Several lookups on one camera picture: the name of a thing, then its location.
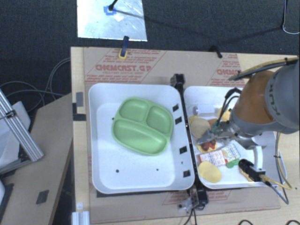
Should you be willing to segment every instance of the blue clip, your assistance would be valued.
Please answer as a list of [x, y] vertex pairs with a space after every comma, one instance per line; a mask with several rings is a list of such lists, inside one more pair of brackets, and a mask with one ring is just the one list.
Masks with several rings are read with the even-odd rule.
[[110, 11], [108, 9], [108, 7], [109, 6], [103, 7], [103, 11], [105, 12], [106, 15], [111, 16], [111, 15], [117, 14], [117, 11], [115, 9], [113, 9], [112, 11]]
[[120, 50], [120, 53], [119, 53], [119, 58], [120, 59], [126, 59], [126, 57], [127, 57], [127, 45], [128, 45], [128, 42], [129, 42], [129, 37], [128, 36], [124, 36], [124, 38], [123, 38], [123, 46], [122, 46], [122, 49]]

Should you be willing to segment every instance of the cardboard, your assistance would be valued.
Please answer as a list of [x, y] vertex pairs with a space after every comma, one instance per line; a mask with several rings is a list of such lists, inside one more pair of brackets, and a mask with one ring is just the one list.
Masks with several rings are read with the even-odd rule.
[[[211, 52], [128, 49], [127, 59], [120, 60], [119, 51], [116, 48], [83, 49], [90, 222], [100, 224], [185, 216], [186, 212], [178, 210], [177, 205], [188, 198], [186, 191], [99, 197], [91, 182], [88, 91], [95, 83], [169, 84], [176, 73], [185, 75], [185, 88], [192, 85], [243, 87], [243, 80], [227, 80], [240, 70], [238, 55], [223, 53], [220, 59]], [[280, 208], [276, 194], [268, 187], [215, 190], [209, 191], [208, 196], [210, 202], [203, 211], [197, 211], [197, 215]]]

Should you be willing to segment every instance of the silver sheet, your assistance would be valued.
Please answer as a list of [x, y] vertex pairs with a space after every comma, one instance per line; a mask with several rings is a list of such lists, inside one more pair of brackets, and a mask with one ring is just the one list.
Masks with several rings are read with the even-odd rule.
[[77, 28], [80, 38], [147, 41], [142, 0], [77, 0]]

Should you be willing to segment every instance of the wooden edge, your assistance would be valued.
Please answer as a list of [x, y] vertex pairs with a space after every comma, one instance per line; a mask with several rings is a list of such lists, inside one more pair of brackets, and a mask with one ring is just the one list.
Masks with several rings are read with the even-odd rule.
[[[76, 103], [76, 93], [82, 92], [83, 106], [77, 107], [80, 114], [85, 114], [83, 50], [82, 47], [71, 48], [72, 103]], [[73, 121], [76, 211], [90, 209], [87, 135], [82, 131], [86, 131], [86, 121]]]

